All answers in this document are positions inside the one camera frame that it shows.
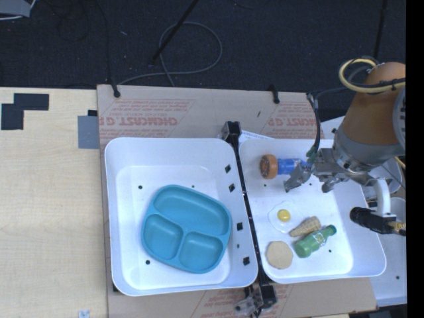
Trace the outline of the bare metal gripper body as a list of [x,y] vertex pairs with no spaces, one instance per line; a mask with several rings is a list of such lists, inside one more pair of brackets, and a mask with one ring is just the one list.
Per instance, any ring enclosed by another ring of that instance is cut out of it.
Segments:
[[313,174],[325,185],[335,185],[348,180],[366,185],[373,179],[369,174],[371,168],[343,149],[321,148],[313,163]]

